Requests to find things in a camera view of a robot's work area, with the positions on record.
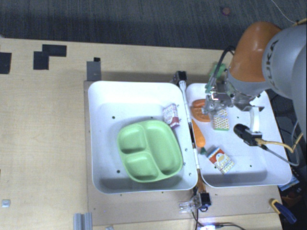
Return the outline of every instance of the orange object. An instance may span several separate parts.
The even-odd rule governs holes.
[[[202,148],[206,145],[206,139],[203,136],[201,129],[198,127],[198,125],[195,123],[193,119],[192,119],[192,125],[193,125],[196,146],[198,148]]]
[[[195,100],[193,101],[192,105],[193,107],[202,107],[205,105],[206,99],[200,99],[200,100]]]
[[[198,192],[199,193],[205,193],[206,187],[205,187],[204,183],[202,182],[202,176],[201,176],[201,170],[200,169],[197,169],[197,174],[198,174],[198,181],[197,181]]]
[[[243,33],[230,63],[229,72],[240,81],[264,82],[262,55],[268,42],[281,29],[269,22],[256,22]]]
[[[193,117],[200,122],[210,122],[208,115],[205,115],[201,111],[201,107],[191,107]]]

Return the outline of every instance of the white sink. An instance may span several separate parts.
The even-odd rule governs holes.
[[[205,97],[204,84],[192,84],[187,88],[189,106]],[[181,90],[171,83],[98,81],[88,90],[92,176],[96,189],[115,194],[142,191],[189,190],[196,185],[197,170],[189,134],[187,115]],[[119,131],[130,124],[145,120],[163,120],[162,110],[175,103],[178,106],[180,126],[174,129],[183,156],[181,171],[175,176],[154,183],[138,183],[127,175],[118,148]],[[264,106],[260,112],[260,130],[266,140],[281,141],[267,94],[262,93],[254,105]],[[238,124],[249,126],[249,112],[236,107],[228,108],[229,131],[213,130],[211,123],[197,122],[206,138],[206,149],[221,147],[235,162],[225,175],[221,174],[204,156],[198,155],[201,173],[212,187],[286,184],[291,179],[290,166],[259,147],[249,147],[233,132]],[[284,148],[268,145],[286,158]]]
[[[103,193],[189,190],[197,182],[196,163],[181,90],[171,83],[98,81],[88,90],[93,183]],[[168,179],[138,183],[127,175],[117,148],[119,131],[144,120],[163,120],[162,110],[177,104],[182,120],[174,129],[184,166]]]

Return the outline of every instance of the metal bracket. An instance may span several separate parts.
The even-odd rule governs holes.
[[[93,230],[92,213],[76,213],[73,216],[73,230]]]
[[[187,79],[187,73],[185,71],[177,71],[170,83],[179,86],[180,81],[186,81]]]
[[[2,204],[1,204],[2,208],[8,208],[8,207],[10,207],[10,205],[11,205],[11,200],[9,200],[9,199],[3,199],[2,200]]]
[[[200,194],[196,194],[187,202],[179,202],[179,213],[190,213],[201,207],[201,196]]]
[[[259,132],[260,128],[260,117],[259,117],[259,107],[253,106],[250,111],[250,126],[249,129],[251,132]]]
[[[101,80],[101,62],[100,58],[94,58],[94,61],[86,62],[87,81]]]

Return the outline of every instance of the gray carpet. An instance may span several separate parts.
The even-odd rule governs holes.
[[[290,20],[306,17],[307,0],[274,1]],[[270,0],[0,0],[11,38],[224,49],[260,20],[291,26]]]

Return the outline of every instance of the blue object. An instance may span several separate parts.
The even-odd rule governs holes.
[[[292,212],[287,207],[277,202],[274,205],[280,211],[280,213],[288,220],[290,224],[296,223],[297,221],[296,217],[292,214]]]

